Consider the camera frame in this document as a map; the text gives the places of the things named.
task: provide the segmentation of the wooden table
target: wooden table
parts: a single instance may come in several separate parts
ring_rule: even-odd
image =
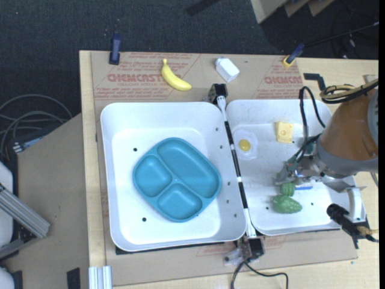
[[[91,52],[81,51],[81,98],[82,121],[84,132],[85,186],[87,194],[88,250],[91,267],[106,265],[105,240],[103,234],[102,205],[100,195],[99,164],[97,143],[95,141],[96,122],[94,111],[93,74]],[[334,60],[317,58],[298,58],[298,70],[303,73],[319,73],[326,85],[355,83],[363,84],[363,75],[378,76],[378,61]],[[303,83],[312,89],[317,88],[314,81]],[[358,186],[365,185],[362,191],[369,223],[378,228],[378,188],[370,174],[359,173],[356,176]],[[291,288],[379,288],[379,245],[362,240],[357,251],[358,259],[333,263],[312,264],[264,271],[286,272]],[[157,282],[157,288],[229,288],[231,274],[204,276],[198,278],[177,279]],[[119,288],[153,288],[154,283],[125,285]],[[252,272],[240,273],[236,286],[241,288],[284,288],[285,280],[263,278]]]

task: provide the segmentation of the white eraser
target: white eraser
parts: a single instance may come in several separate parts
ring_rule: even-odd
[[[231,82],[239,74],[239,69],[228,58],[218,58],[215,61],[215,68],[226,82]]]

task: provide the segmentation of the blue clamp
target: blue clamp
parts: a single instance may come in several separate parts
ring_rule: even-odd
[[[289,68],[293,65],[295,58],[299,57],[305,49],[305,44],[300,43],[297,48],[294,49],[291,55],[287,55],[285,59],[283,59],[282,64]]]
[[[119,65],[119,50],[121,42],[122,38],[120,37],[120,33],[115,32],[114,36],[111,39],[111,52],[109,53],[109,64]]]

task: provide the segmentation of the toy sink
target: toy sink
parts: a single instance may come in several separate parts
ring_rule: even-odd
[[[322,102],[317,106],[327,122],[329,109]],[[311,101],[304,101],[304,109],[309,135],[319,134]],[[320,182],[295,192],[303,206],[299,213],[273,209],[272,198],[279,194],[273,179],[302,144],[299,100],[237,100],[226,112],[252,226],[264,235],[340,228],[326,209],[335,203],[349,210],[349,197]],[[137,252],[235,241],[245,234],[247,219],[218,107],[208,102],[113,103],[100,121],[117,247]],[[276,122],[293,125],[293,143],[276,140]],[[247,152],[238,144],[245,139],[251,145]],[[181,154],[185,158],[178,161]],[[188,168],[196,174],[189,176]],[[174,208],[180,202],[182,212]]]

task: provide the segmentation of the black floor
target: black floor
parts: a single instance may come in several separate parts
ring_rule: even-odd
[[[80,112],[82,49],[109,50],[115,30],[122,51],[290,54],[306,45],[379,21],[379,0],[337,0],[313,17],[307,6],[288,18],[278,9],[262,24],[250,0],[0,0],[0,114],[14,118],[34,110],[66,117],[40,94]],[[379,26],[306,47],[303,57],[379,58]],[[10,125],[0,119],[0,131]]]

